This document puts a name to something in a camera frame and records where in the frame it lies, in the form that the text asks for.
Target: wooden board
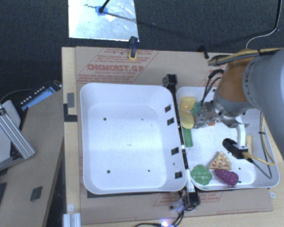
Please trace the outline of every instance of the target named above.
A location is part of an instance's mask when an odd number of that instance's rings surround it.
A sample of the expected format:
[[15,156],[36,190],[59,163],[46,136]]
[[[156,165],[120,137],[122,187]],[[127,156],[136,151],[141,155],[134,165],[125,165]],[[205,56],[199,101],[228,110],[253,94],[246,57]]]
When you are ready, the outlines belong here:
[[[0,227],[46,226],[62,157],[62,90],[29,108],[22,133],[36,150],[28,160],[0,176],[7,183],[0,206]],[[34,188],[41,197],[30,201]]]
[[[64,84],[67,84],[67,87],[64,87],[64,103],[66,103],[67,93],[76,94],[76,76],[75,76],[75,48],[63,48],[62,49],[62,67],[63,67],[63,81]],[[164,52],[164,62],[168,63],[168,61],[173,60],[173,52]],[[196,53],[196,57],[200,60],[200,54]],[[73,114],[77,114],[76,107],[69,109]],[[66,162],[66,184],[67,184],[67,203],[75,204],[75,211],[69,211],[69,213],[80,212],[80,186],[78,184],[78,173],[79,171],[79,155],[78,155],[78,147],[76,148],[76,140],[78,139],[78,133],[76,131],[75,123],[65,123],[65,133],[69,138],[69,141],[65,141],[65,154],[66,157],[69,158],[68,162]],[[274,192],[276,195],[275,199],[272,199],[272,205],[274,210],[269,212],[254,212],[253,213],[245,213],[245,214],[231,214],[228,215],[226,212],[217,212],[215,216],[205,216],[205,217],[191,217],[184,218],[181,226],[274,226],[278,224],[284,224],[284,162],[280,155],[280,152],[276,148],[275,145],[272,146],[276,162],[280,172],[280,183],[269,190],[270,192]],[[233,201],[238,202],[244,201],[244,199],[233,199]],[[132,227],[138,222],[119,222],[119,223],[105,223],[105,224],[94,224],[94,225],[83,225],[84,227]],[[148,221],[150,223],[160,223],[161,219]]]

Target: black cable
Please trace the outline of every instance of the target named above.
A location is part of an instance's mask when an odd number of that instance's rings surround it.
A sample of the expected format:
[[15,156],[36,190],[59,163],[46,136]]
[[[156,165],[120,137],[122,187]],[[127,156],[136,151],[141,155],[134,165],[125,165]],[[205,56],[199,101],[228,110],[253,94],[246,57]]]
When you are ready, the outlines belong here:
[[6,97],[8,97],[8,96],[10,96],[10,95],[12,95],[12,94],[14,94],[14,93],[30,92],[30,91],[32,91],[32,89],[21,89],[21,90],[12,91],[12,92],[7,93],[6,95],[4,95],[4,96],[0,99],[0,103],[2,103],[3,100],[4,100]]
[[210,90],[212,89],[214,83],[215,83],[217,80],[221,79],[221,78],[222,78],[222,77],[218,77],[218,78],[216,78],[215,80],[213,80],[213,82],[211,83],[211,85],[209,86],[209,88],[208,88],[208,90],[207,90],[207,92],[206,92],[206,96],[207,96],[207,94],[210,92]]
[[62,84],[62,82],[57,81],[57,80],[54,80],[53,83],[54,83],[56,86],[60,86],[59,84]]
[[138,227],[138,226],[142,226],[142,225],[150,225],[150,226],[157,226],[157,227],[161,227],[161,224],[157,224],[157,223],[140,223],[138,225],[135,225],[134,227]]
[[251,38],[247,42],[247,44],[246,44],[246,47],[245,47],[246,49],[248,48],[249,43],[251,41],[253,41],[254,39],[269,36],[269,35],[273,34],[275,31],[278,30],[278,25],[279,25],[279,20],[280,20],[280,13],[281,13],[281,7],[282,7],[282,0],[278,0],[278,6],[277,6],[277,11],[276,11],[276,17],[275,17],[275,26],[274,26],[273,30],[270,33],[266,34],[266,35],[259,35],[259,36]]
[[195,209],[195,206],[193,206],[193,207],[191,207],[191,208],[187,207],[187,208],[185,209],[185,211],[190,212],[190,211],[193,211],[194,209]]
[[[260,132],[262,130],[262,121],[263,121],[263,112],[261,111],[260,113]],[[261,145],[262,145],[262,149],[263,149],[263,152],[264,152],[264,157],[265,157],[265,161],[268,162],[268,159],[267,159],[267,154],[266,154],[266,150],[265,150],[265,147],[264,147],[264,142],[263,142],[263,138],[261,137],[260,135],[260,140],[261,140]],[[269,179],[272,178],[272,173],[271,173],[271,170],[270,170],[270,165],[267,165],[267,168],[268,168],[268,171],[269,171],[269,175],[268,176],[256,163],[253,163],[266,177],[268,177]]]
[[224,58],[224,57],[228,57],[228,56],[231,56],[231,55],[216,55],[216,56],[212,57],[209,61],[215,60],[217,62],[219,59]]
[[182,211],[179,214],[178,218],[176,218],[176,220],[172,223],[172,226],[175,226],[175,227],[178,226],[181,223],[183,217],[184,217],[184,211]]
[[270,171],[270,167],[269,167],[269,166],[268,166],[269,175],[267,175],[267,173],[264,172],[264,170],[263,170],[257,163],[255,163],[254,160],[248,159],[248,161],[249,161],[250,163],[254,164],[254,165],[257,167],[257,169],[259,169],[268,179],[272,179],[273,176],[272,176],[272,174],[271,174],[271,171]]
[[277,12],[276,12],[276,18],[275,18],[275,28],[278,28],[278,25],[279,25],[281,6],[282,6],[282,0],[278,0],[278,7],[277,7]]
[[209,88],[208,88],[209,82],[210,82],[211,79],[212,79],[216,74],[218,74],[218,73],[222,73],[222,74],[223,74],[223,73],[224,73],[224,70],[223,70],[223,69],[216,69],[216,70],[214,70],[214,71],[208,76],[208,81],[207,81],[206,86],[205,86],[203,98],[202,98],[201,101],[200,101],[201,106],[203,105],[204,100],[205,100],[207,94],[209,93],[210,89],[213,87],[214,83],[215,83],[217,80],[221,79],[221,77],[216,78],[216,79],[212,82],[212,84],[209,86]]

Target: wire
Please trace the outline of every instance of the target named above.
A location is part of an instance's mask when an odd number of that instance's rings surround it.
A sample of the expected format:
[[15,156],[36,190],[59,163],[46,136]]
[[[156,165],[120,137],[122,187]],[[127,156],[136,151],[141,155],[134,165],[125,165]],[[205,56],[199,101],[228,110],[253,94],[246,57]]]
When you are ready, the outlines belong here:
[[204,100],[205,100],[205,98],[207,97],[207,95],[208,95],[208,93],[210,92],[210,90],[212,89],[214,83],[215,83],[217,80],[219,80],[219,79],[221,79],[221,77],[218,77],[218,78],[216,78],[215,80],[213,80],[213,82],[211,83],[211,85],[209,86],[208,89],[207,89],[207,87],[208,87],[208,84],[209,84],[209,81],[210,81],[210,80],[207,81],[207,84],[206,84],[206,87],[205,87],[205,90],[204,90],[204,94],[203,94],[203,98],[202,98],[202,100],[201,100],[201,106],[203,105]]
[[251,39],[247,42],[247,44],[246,44],[246,49],[248,48],[249,43],[250,43],[251,41],[253,41],[254,39],[261,38],[261,37],[266,37],[266,36],[270,36],[270,35],[273,34],[276,30],[278,30],[281,8],[282,8],[282,0],[278,0],[278,7],[277,7],[276,18],[275,18],[275,27],[274,27],[274,29],[273,29],[269,34],[266,34],[266,35],[259,35],[259,36],[256,36],[256,37],[254,37],[254,38],[251,38]]
[[[183,217],[184,217],[184,210],[178,215],[178,217],[171,224],[171,226],[174,226],[174,227],[178,226],[181,223]],[[134,227],[138,227],[138,226],[142,226],[142,225],[162,227],[162,224],[157,224],[157,223],[140,223],[138,225],[135,225]]]
[[184,210],[179,214],[178,218],[172,223],[172,226],[178,226],[184,217]]
[[54,83],[56,86],[58,86],[58,87],[62,84],[62,82],[57,81],[57,80],[54,80],[53,83]]
[[161,224],[157,224],[157,223],[140,223],[138,225],[135,225],[134,227],[138,227],[138,226],[142,226],[142,225],[150,225],[150,226],[158,226],[161,227]]
[[216,79],[213,81],[213,83],[212,83],[212,84],[209,86],[209,88],[208,88],[209,82],[210,82],[211,79],[212,79],[216,74],[218,74],[218,73],[222,73],[222,74],[223,74],[223,73],[224,73],[224,70],[223,70],[223,69],[216,69],[216,70],[213,70],[213,71],[209,74],[209,76],[208,76],[208,81],[207,81],[207,83],[206,83],[205,90],[204,90],[204,93],[203,93],[203,98],[202,98],[201,101],[200,101],[200,105],[201,105],[201,106],[203,105],[204,100],[205,100],[207,94],[209,93],[210,89],[213,87],[214,83],[215,83],[218,79],[221,78],[221,77],[216,78]]
[[219,55],[212,57],[207,64],[209,66],[219,66],[222,64],[226,64],[231,61],[255,57],[255,56],[261,56],[261,55],[268,55],[268,54],[274,54],[277,51],[281,50],[281,48],[271,48],[271,49],[261,49],[261,50],[250,50],[250,51],[242,51],[238,52],[232,55]]
[[242,152],[242,155],[243,155],[245,158],[248,158],[248,159],[251,159],[251,158],[252,158],[252,159],[255,159],[255,160],[257,160],[257,161],[259,161],[259,162],[262,162],[262,163],[264,163],[264,164],[266,164],[266,165],[268,165],[268,166],[274,166],[274,165],[275,165],[275,162],[272,162],[272,163],[267,162],[267,161],[262,160],[262,159],[260,159],[260,158],[258,158],[258,157],[256,157],[256,156],[254,156],[254,155],[248,153],[248,152]]
[[[260,133],[261,144],[262,144],[263,151],[265,153],[265,160],[266,161],[264,161],[264,160],[262,160],[262,159],[260,159],[260,158],[258,158],[256,156],[254,156],[254,155],[252,155],[252,154],[250,154],[248,152],[243,152],[242,154],[243,154],[243,156],[245,158],[249,158],[249,159],[252,158],[252,159],[255,159],[255,160],[259,161],[259,162],[262,162],[262,163],[264,163],[264,164],[266,164],[268,166],[274,166],[275,162],[274,162],[273,158],[271,157],[271,155],[268,152],[268,148],[267,148],[267,145],[266,145],[265,139],[264,139],[264,134],[265,134],[264,133],[264,121],[265,121],[264,115],[261,112],[261,114],[260,114],[260,132],[259,133]],[[269,159],[271,160],[271,163],[267,162],[266,154],[268,155]]]
[[268,34],[266,34],[266,35],[259,35],[259,36],[256,36],[256,37],[251,38],[251,39],[247,42],[245,49],[248,49],[248,45],[249,45],[249,43],[250,43],[251,41],[253,41],[253,40],[255,40],[255,39],[258,39],[258,38],[270,36],[270,35],[272,35],[277,29],[278,29],[278,28],[275,27],[270,33],[268,33]]
[[2,103],[3,100],[4,100],[6,97],[8,97],[8,96],[10,96],[10,95],[12,95],[12,94],[14,94],[14,93],[30,92],[30,91],[32,91],[32,89],[21,89],[21,90],[12,91],[12,92],[7,93],[6,95],[4,95],[4,96],[0,99],[0,103]]
[[261,130],[261,134],[260,134],[260,137],[261,137],[261,144],[262,146],[264,147],[265,149],[265,152],[267,153],[269,159],[274,163],[275,165],[275,162],[273,160],[273,158],[271,157],[271,155],[269,154],[268,152],[268,149],[267,149],[267,145],[265,143],[265,139],[264,139],[264,122],[265,122],[265,118],[264,118],[264,115],[263,115],[263,112],[261,111],[261,114],[260,114],[260,130]]
[[271,170],[269,166],[268,166],[269,175],[267,175],[266,172],[264,172],[264,170],[258,164],[256,164],[253,160],[249,160],[249,162],[254,164],[267,178],[272,179],[272,174],[271,174]]
[[187,208],[185,209],[185,211],[190,212],[190,211],[193,211],[194,209],[195,209],[195,206],[187,207]]

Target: black electronic device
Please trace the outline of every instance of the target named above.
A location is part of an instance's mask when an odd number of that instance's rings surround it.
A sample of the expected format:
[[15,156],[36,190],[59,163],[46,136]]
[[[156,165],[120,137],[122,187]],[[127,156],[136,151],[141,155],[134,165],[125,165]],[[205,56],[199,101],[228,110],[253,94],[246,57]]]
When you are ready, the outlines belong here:
[[62,83],[58,81],[49,81],[46,82],[39,87],[32,90],[29,94],[27,94],[18,104],[18,111],[25,111],[31,106],[39,103],[43,99],[54,94],[56,91],[59,91],[62,88]]

